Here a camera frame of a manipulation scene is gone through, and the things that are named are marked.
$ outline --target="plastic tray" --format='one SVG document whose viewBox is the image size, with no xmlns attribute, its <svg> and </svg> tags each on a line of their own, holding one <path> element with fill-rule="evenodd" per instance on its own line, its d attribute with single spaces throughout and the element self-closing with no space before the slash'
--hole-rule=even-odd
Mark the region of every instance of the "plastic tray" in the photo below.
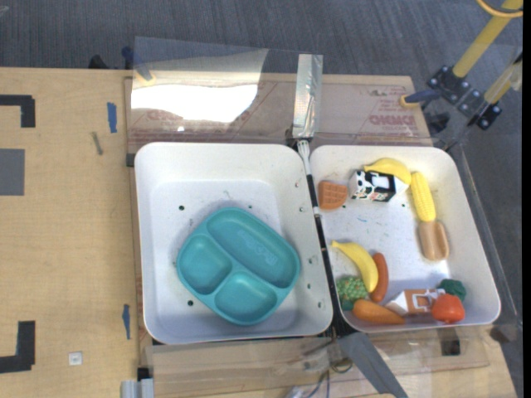
<svg viewBox="0 0 531 398">
<path fill-rule="evenodd" d="M 429 261 L 422 256 L 417 235 L 418 219 L 410 190 L 389 202 L 347 200 L 334 211 L 320 210 L 330 264 L 337 279 L 358 275 L 353 262 L 330 246 L 332 240 L 353 241 L 370 255 L 381 252 L 389 269 L 387 303 L 404 289 L 433 289 L 443 279 L 463 282 L 466 317 L 456 325 L 492 323 L 500 301 L 474 218 L 453 159 L 438 148 L 408 146 L 321 146 L 310 157 L 315 186 L 322 180 L 347 185 L 355 170 L 379 158 L 395 158 L 411 172 L 422 172 L 430 185 L 437 219 L 446 228 L 448 259 Z M 343 311 L 345 320 L 363 332 L 406 331 L 445 326 L 429 316 L 407 319 L 404 325 L 364 322 Z"/>
<path fill-rule="evenodd" d="M 275 144 L 150 143 L 135 160 L 144 322 L 152 337 L 180 344 L 322 333 L 332 300 L 304 164 Z M 282 236 L 300 274 L 261 323 L 231 323 L 197 299 L 178 277 L 177 255 L 213 212 L 238 207 Z"/>
<path fill-rule="evenodd" d="M 222 208 L 186 240 L 177 257 L 184 285 L 226 320 L 250 326 L 268 318 L 295 286 L 299 256 L 248 211 Z"/>
</svg>

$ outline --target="plywood surface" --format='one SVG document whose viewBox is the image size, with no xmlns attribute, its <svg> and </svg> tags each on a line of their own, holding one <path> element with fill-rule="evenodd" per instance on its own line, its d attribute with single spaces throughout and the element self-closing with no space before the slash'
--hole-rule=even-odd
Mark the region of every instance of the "plywood surface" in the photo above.
<svg viewBox="0 0 531 398">
<path fill-rule="evenodd" d="M 36 323 L 36 363 L 0 374 L 1 396 L 117 396 L 136 377 L 125 75 L 0 69 L 0 94 L 32 95 L 37 107 L 37 126 L 21 129 L 19 108 L 0 106 L 0 148 L 25 149 L 24 195 L 0 196 L 0 357 L 15 354 L 18 321 Z"/>
</svg>

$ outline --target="gray square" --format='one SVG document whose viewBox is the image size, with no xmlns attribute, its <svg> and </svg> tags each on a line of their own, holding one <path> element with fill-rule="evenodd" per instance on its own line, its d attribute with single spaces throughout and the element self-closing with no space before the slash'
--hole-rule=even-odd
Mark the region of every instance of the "gray square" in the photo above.
<svg viewBox="0 0 531 398">
<path fill-rule="evenodd" d="M 0 196 L 24 196 L 24 149 L 0 149 Z"/>
</svg>

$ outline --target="dark floor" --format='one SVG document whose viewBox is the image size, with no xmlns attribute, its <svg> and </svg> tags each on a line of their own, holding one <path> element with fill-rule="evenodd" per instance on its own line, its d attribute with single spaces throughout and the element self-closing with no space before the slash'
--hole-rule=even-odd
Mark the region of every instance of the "dark floor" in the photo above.
<svg viewBox="0 0 531 398">
<path fill-rule="evenodd" d="M 0 66 L 86 68 L 97 54 L 123 68 L 122 47 L 151 36 L 319 53 L 325 73 L 409 75 L 423 90 L 489 19 L 474 0 L 0 0 Z M 487 90 L 522 45 L 522 18 L 511 20 L 467 80 Z M 509 279 L 499 287 L 498 324 L 523 396 L 521 92 L 509 90 L 499 106 L 492 127 L 459 130 L 459 143 L 485 212 L 485 240 L 501 261 L 493 271 Z M 448 104 L 426 110 L 465 124 Z"/>
</svg>

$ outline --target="teal divided plate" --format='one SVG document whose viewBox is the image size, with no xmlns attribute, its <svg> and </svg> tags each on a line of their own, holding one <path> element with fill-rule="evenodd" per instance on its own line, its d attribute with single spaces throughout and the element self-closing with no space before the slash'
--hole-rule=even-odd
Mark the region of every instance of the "teal divided plate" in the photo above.
<svg viewBox="0 0 531 398">
<path fill-rule="evenodd" d="M 299 277 L 299 256 L 276 231 L 247 211 L 212 213 L 185 240 L 177 257 L 184 286 L 229 322 L 267 319 Z"/>
</svg>

